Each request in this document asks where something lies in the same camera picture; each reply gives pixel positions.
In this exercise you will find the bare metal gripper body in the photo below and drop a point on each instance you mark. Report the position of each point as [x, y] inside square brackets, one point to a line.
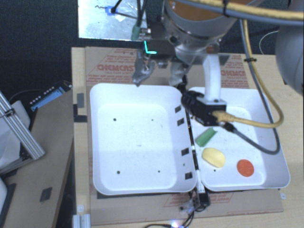
[164, 47]

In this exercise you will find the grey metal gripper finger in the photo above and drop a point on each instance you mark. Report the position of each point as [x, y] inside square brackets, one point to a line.
[142, 70]
[177, 73]

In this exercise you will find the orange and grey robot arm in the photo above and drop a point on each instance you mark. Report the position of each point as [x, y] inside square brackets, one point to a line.
[202, 11]

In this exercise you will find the green ridged block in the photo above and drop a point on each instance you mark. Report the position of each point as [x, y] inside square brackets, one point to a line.
[205, 137]

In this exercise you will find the white plastic tray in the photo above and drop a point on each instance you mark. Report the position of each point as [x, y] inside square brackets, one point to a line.
[137, 146]
[240, 141]

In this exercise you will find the thin black and white rod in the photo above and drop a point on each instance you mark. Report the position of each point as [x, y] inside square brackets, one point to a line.
[195, 155]

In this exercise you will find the yellow oval biscuit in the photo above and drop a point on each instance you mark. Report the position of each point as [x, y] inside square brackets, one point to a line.
[213, 157]

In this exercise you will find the orange round disc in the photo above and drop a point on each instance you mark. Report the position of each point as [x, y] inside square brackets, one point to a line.
[245, 168]

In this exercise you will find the brown cardboard board red print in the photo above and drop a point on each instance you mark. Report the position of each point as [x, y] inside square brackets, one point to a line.
[147, 210]

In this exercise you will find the black cylinder on white bracket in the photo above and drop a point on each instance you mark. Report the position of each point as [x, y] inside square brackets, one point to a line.
[212, 79]

